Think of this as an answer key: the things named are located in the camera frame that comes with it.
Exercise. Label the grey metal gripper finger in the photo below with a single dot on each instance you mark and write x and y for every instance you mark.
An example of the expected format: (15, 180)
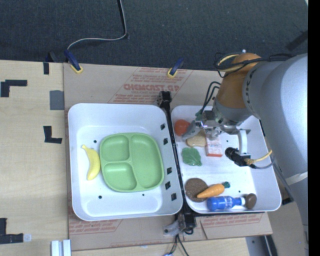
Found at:
(213, 134)
(192, 130)

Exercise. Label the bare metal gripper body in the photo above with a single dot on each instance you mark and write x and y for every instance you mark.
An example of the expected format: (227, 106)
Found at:
(212, 122)

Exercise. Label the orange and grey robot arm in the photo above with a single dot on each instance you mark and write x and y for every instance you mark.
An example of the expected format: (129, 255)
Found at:
(275, 100)

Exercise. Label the orange red tomato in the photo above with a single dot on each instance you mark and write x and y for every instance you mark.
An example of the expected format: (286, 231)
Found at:
(180, 127)

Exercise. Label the tan bread slice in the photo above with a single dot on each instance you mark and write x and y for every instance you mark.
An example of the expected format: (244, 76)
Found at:
(196, 142)

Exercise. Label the white and orange carton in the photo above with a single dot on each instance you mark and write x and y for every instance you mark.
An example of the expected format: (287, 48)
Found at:
(214, 148)

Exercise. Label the thin black rod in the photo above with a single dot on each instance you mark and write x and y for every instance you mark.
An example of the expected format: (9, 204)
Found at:
(175, 150)

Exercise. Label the green lettuce leaf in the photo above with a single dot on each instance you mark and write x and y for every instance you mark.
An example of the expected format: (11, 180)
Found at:
(192, 157)

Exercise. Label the white plastic tray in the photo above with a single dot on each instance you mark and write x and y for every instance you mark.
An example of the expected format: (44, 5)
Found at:
(120, 205)
(225, 172)

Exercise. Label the brown round biscuit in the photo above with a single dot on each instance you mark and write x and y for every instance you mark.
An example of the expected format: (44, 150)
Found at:
(193, 187)

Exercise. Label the orange carrot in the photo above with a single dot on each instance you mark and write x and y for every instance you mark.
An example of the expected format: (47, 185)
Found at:
(211, 191)

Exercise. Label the green divided plate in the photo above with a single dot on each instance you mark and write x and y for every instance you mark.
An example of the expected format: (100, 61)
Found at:
(140, 160)

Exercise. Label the blue plastic bottle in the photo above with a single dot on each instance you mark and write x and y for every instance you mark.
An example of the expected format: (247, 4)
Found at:
(221, 203)

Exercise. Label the brown mushroom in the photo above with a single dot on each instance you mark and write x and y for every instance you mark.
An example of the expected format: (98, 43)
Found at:
(251, 201)

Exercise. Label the brown cardboard board red print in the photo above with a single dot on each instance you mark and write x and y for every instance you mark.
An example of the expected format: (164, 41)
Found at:
(100, 85)

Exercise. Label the yellow banana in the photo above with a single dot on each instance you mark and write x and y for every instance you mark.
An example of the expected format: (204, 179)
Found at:
(93, 163)

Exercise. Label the black cylinder on white bracket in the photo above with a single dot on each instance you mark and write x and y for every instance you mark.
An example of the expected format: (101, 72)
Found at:
(236, 154)

